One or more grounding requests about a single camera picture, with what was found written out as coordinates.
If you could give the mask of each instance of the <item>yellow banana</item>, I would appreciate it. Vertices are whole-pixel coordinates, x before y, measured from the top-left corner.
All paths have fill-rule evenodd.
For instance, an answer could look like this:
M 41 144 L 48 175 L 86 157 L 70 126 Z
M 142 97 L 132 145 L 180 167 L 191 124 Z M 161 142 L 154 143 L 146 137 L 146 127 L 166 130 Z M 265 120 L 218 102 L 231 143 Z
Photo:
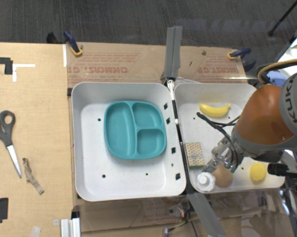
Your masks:
M 206 114 L 209 115 L 211 117 L 223 117 L 224 115 L 227 114 L 227 111 L 229 109 L 229 107 L 231 106 L 231 104 L 227 104 L 223 107 L 213 107 L 210 105 L 206 105 L 206 104 L 200 104 L 200 110 Z

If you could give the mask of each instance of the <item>metal tool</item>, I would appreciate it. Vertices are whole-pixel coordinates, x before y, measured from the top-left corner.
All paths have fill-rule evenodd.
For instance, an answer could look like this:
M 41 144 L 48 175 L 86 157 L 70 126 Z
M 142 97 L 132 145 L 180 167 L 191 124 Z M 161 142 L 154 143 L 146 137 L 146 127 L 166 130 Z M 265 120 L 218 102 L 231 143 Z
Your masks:
M 7 116 L 11 117 L 11 121 L 9 123 L 5 121 L 5 118 Z M 21 171 L 20 171 L 17 155 L 11 140 L 11 131 L 12 131 L 13 125 L 15 124 L 15 121 L 16 121 L 16 117 L 14 113 L 10 111 L 3 111 L 0 113 L 0 139 L 3 140 L 5 146 L 7 147 L 10 158 L 14 163 L 18 176 L 21 178 Z

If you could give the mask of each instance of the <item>teal plate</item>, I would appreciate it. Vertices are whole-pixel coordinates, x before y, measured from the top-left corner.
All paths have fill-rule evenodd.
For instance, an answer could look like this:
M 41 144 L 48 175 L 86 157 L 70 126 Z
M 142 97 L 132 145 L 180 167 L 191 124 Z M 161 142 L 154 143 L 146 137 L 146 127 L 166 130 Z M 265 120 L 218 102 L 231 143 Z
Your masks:
M 105 141 L 121 159 L 148 159 L 164 152 L 166 130 L 158 108 L 141 101 L 119 101 L 105 111 Z

